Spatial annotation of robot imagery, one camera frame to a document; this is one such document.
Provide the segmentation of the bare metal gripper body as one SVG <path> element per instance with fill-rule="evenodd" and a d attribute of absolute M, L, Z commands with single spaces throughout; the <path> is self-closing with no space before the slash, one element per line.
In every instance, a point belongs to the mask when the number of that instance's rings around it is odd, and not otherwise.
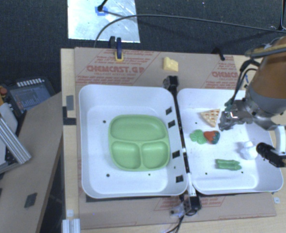
<path fill-rule="evenodd" d="M 226 103 L 226 114 L 228 119 L 238 118 L 238 125 L 255 123 L 266 131 L 272 131 L 278 127 L 271 119 L 275 114 L 261 109 L 252 100 L 229 100 Z"/>

